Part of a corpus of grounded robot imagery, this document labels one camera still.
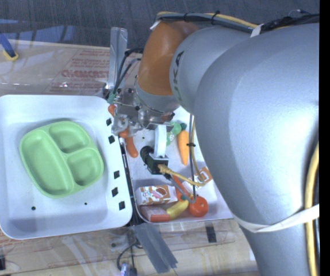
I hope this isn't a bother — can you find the thin black rod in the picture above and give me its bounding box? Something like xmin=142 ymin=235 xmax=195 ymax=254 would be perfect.
xmin=118 ymin=138 xmax=136 ymax=214

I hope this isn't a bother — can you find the orange sausage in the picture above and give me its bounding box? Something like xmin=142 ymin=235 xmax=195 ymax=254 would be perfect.
xmin=118 ymin=129 xmax=139 ymax=159

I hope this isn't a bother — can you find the yellow banana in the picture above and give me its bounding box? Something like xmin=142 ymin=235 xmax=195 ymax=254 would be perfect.
xmin=166 ymin=199 xmax=190 ymax=220

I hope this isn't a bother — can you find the thin orange carrot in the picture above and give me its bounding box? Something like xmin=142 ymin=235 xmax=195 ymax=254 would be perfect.
xmin=171 ymin=174 xmax=195 ymax=202

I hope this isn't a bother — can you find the orange and white carton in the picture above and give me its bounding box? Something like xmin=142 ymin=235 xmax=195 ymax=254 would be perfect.
xmin=188 ymin=166 xmax=213 ymax=187

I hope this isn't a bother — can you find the green divided plate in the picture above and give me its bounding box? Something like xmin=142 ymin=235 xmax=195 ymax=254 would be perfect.
xmin=18 ymin=120 xmax=105 ymax=199

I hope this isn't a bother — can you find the black cylinder on white bracket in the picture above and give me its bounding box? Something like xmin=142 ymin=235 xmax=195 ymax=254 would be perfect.
xmin=140 ymin=124 xmax=170 ymax=175

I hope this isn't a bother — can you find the orange toy fruit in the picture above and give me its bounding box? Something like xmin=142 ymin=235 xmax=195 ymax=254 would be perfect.
xmin=188 ymin=195 xmax=209 ymax=218

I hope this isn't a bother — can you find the green toy vegetable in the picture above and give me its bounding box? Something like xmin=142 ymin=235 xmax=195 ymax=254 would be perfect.
xmin=166 ymin=120 xmax=183 ymax=147

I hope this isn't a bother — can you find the brown cardboard board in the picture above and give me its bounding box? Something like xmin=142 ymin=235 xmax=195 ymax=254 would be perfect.
xmin=0 ymin=39 xmax=259 ymax=276

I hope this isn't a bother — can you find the white carton with cartoon print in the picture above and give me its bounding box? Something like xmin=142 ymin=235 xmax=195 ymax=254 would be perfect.
xmin=135 ymin=184 xmax=179 ymax=206

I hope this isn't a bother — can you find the white plastic tray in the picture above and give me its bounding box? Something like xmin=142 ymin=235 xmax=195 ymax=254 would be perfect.
xmin=0 ymin=94 xmax=133 ymax=240
xmin=118 ymin=105 xmax=235 ymax=225

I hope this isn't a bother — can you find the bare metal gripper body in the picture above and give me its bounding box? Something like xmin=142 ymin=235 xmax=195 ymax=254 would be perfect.
xmin=112 ymin=87 xmax=175 ymax=132

